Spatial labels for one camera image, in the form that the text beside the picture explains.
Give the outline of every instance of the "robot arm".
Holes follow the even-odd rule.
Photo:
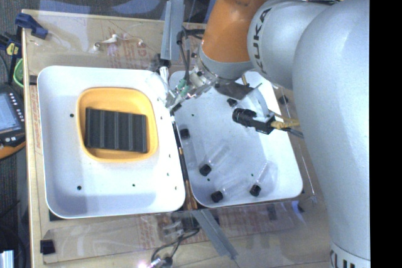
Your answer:
[[[370,267],[369,0],[217,0],[186,91],[170,104],[247,70],[293,90],[328,209],[332,267]]]

